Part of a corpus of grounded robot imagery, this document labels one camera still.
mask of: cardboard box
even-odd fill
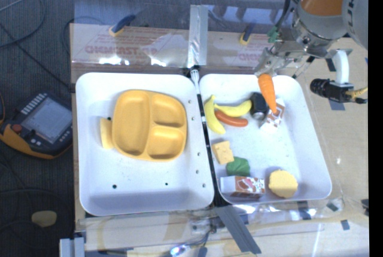
[[[285,103],[282,98],[279,98],[276,100],[276,113],[273,114],[271,109],[269,110],[264,123],[261,125],[261,129],[270,134],[275,133],[282,122],[284,112]]]
[[[226,176],[220,180],[221,193],[231,197],[260,198],[266,192],[262,178]]]

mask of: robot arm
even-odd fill
[[[296,4],[293,22],[288,31],[282,31],[281,23],[291,2]],[[266,72],[273,75],[303,56],[309,56],[308,64],[317,58],[331,58],[336,64],[336,80],[315,79],[311,90],[341,103],[366,103],[366,100],[356,98],[361,90],[354,91],[354,86],[347,82],[347,55],[351,50],[327,51],[347,33],[368,50],[368,0],[285,0],[282,16],[268,34],[273,46],[265,48],[256,75]]]

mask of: gray carpet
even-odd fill
[[[65,50],[68,30],[65,27],[75,17],[78,22],[93,23],[92,19],[80,19],[81,16],[90,16],[114,24],[115,16],[124,11],[124,4],[153,4],[160,10],[171,10],[174,6],[185,9],[188,15],[191,4],[215,5],[217,10],[224,10],[225,6],[273,9],[281,8],[283,3],[283,0],[42,0],[42,5],[39,0],[22,0],[13,4],[17,1],[0,0],[0,94],[4,99],[6,117],[11,116],[16,105],[40,90],[50,90],[70,101],[69,55]],[[187,28],[187,20],[179,19],[172,21],[168,16],[161,16],[159,11],[151,16],[151,25]],[[36,28],[34,33],[24,38]],[[256,26],[255,32],[265,33],[265,27]],[[7,45],[19,38],[23,39]],[[0,192],[22,188],[44,190],[0,195],[1,257],[59,256],[59,239],[72,237],[72,155],[73,151],[69,150],[59,158],[42,160],[0,142]],[[70,212],[63,201],[69,205]],[[30,220],[31,213],[38,210],[57,212],[56,224],[39,229],[25,222]]]

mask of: yellow plate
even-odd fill
[[[111,123],[110,126],[105,119],[101,120],[102,145],[104,148],[112,145],[133,158],[173,160],[181,155],[186,144],[185,108],[163,93],[125,91],[117,99]]]

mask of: toy hot dog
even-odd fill
[[[249,121],[245,118],[230,117],[221,111],[214,111],[214,114],[218,120],[230,126],[245,127],[249,123]]]

